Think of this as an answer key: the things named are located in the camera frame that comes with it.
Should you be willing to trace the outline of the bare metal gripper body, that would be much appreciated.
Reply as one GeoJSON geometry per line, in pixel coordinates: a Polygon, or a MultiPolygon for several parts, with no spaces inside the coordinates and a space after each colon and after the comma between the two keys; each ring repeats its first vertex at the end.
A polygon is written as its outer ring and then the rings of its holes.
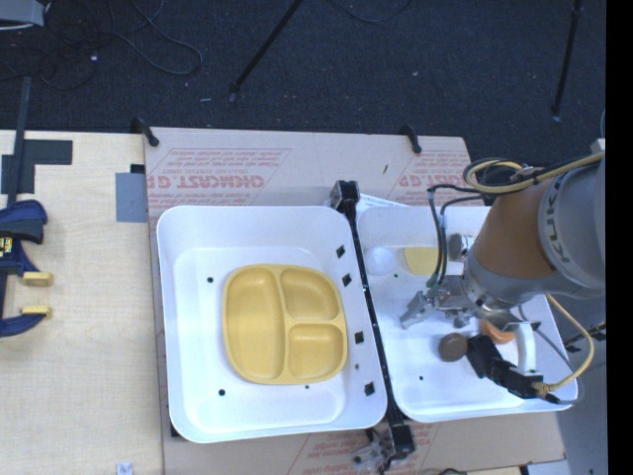
{"type": "Polygon", "coordinates": [[[489,323],[516,323],[511,312],[514,303],[498,299],[487,293],[468,275],[447,275],[440,284],[432,285],[427,296],[433,299],[435,311],[442,312],[453,321],[458,311],[474,311],[477,319],[489,323]]]}

